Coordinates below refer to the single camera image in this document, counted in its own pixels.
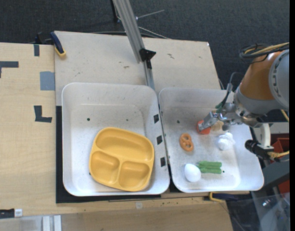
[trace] yellow plate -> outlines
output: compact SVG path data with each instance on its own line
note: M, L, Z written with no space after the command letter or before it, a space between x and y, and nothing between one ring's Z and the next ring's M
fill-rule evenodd
M90 152L90 174L103 185L130 192L145 188L154 165L154 146L145 136L104 128Z

